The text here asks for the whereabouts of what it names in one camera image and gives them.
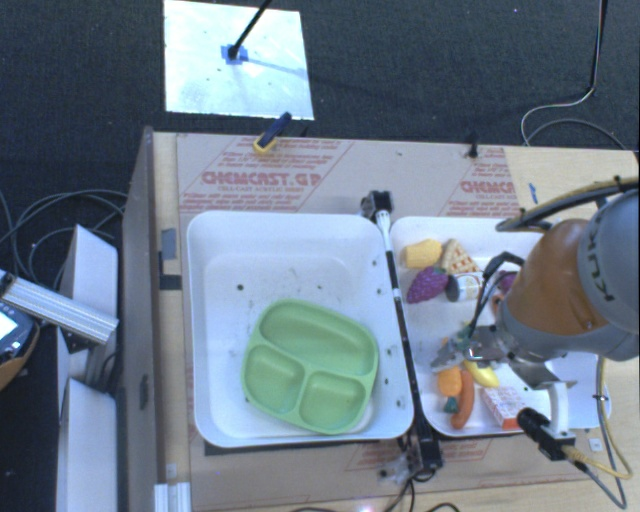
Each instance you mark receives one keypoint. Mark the green divided plate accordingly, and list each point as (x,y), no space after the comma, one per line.
(310,360)

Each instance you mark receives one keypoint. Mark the yellow banana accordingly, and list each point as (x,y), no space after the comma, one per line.
(484,376)

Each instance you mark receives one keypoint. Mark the purple round toy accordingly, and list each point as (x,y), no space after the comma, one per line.
(507,282)

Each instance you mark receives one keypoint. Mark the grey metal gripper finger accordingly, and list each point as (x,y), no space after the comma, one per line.
(447,359)
(479,355)

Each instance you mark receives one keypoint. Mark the orange sausage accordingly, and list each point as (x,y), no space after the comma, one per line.
(465,405)

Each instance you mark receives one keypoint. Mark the brown cardboard board red print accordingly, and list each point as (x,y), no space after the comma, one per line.
(300,175)

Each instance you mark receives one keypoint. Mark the thin black and white rod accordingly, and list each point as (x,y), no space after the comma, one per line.
(400,305)

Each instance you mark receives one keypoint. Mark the pizza slice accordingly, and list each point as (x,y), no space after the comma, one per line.
(457,260)

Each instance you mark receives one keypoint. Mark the yellow corn cob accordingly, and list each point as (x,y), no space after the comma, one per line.
(422,254)

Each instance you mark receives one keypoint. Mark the purple grapes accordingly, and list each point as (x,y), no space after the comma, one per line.
(426,285)

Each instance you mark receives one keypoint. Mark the small can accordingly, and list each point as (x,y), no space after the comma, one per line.
(465,289)

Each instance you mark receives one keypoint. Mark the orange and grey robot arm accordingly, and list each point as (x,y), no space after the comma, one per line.
(560,280)

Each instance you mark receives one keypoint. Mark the red and white carton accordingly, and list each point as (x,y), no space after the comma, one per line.
(502,407)

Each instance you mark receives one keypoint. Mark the orange carrot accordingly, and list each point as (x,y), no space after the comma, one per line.
(449,382)

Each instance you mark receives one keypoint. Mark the white plastic tray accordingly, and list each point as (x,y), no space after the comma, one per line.
(430,325)
(280,260)

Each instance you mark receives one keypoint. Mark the black cylinder on white bracket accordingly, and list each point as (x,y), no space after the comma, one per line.
(542,430)

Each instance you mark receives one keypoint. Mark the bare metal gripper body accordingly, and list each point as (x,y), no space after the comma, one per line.
(500,337)

